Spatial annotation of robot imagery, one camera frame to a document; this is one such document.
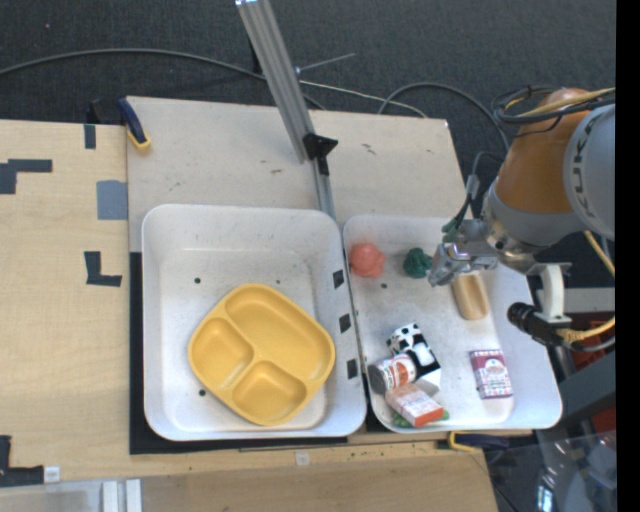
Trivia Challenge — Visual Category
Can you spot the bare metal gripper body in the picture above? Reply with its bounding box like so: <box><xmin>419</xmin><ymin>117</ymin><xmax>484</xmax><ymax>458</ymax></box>
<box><xmin>433</xmin><ymin>218</ymin><xmax>534</xmax><ymax>275</ymax></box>

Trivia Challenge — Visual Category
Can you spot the green broccoli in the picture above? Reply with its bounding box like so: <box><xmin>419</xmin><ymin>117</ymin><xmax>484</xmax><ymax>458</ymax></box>
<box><xmin>402</xmin><ymin>247</ymin><xmax>434</xmax><ymax>280</ymax></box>

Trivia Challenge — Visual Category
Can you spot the tan bread roll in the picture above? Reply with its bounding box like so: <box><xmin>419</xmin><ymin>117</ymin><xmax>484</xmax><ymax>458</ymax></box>
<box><xmin>451</xmin><ymin>271</ymin><xmax>491</xmax><ymax>321</ymax></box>

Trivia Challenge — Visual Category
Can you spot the salmon pink toy food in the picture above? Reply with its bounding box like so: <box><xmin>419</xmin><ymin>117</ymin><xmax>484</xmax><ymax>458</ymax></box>
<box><xmin>348</xmin><ymin>242</ymin><xmax>387</xmax><ymax>279</ymax></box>

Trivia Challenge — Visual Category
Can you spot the black and white cow-print carton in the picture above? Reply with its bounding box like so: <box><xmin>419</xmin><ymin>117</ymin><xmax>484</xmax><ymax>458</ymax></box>
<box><xmin>385</xmin><ymin>322</ymin><xmax>443</xmax><ymax>396</ymax></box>

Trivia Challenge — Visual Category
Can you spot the white plastic tray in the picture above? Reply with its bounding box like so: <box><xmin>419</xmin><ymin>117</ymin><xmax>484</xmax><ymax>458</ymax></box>
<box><xmin>141</xmin><ymin>203</ymin><xmax>369</xmax><ymax>442</ymax></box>
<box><xmin>342</xmin><ymin>213</ymin><xmax>564</xmax><ymax>435</ymax></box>

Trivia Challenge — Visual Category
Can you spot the small can with orange label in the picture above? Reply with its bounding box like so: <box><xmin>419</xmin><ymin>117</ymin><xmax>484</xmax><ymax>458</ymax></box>
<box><xmin>367</xmin><ymin>352</ymin><xmax>418</xmax><ymax>395</ymax></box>

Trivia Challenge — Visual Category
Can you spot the orange and white packet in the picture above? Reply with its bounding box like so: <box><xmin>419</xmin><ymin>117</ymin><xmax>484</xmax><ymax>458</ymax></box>
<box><xmin>384</xmin><ymin>382</ymin><xmax>446</xmax><ymax>430</ymax></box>

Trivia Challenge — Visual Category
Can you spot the yellow divided plate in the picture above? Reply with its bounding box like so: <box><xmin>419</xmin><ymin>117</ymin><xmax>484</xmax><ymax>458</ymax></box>
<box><xmin>187</xmin><ymin>282</ymin><xmax>337</xmax><ymax>428</ymax></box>

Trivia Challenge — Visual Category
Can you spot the pale flat board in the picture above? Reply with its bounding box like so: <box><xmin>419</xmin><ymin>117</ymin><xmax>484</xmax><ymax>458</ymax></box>
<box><xmin>125</xmin><ymin>95</ymin><xmax>534</xmax><ymax>446</ymax></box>

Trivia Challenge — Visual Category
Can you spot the black cylinder on white bracket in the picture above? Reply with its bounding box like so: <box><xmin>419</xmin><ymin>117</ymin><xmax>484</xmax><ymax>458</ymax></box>
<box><xmin>506</xmin><ymin>263</ymin><xmax>574</xmax><ymax>347</ymax></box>

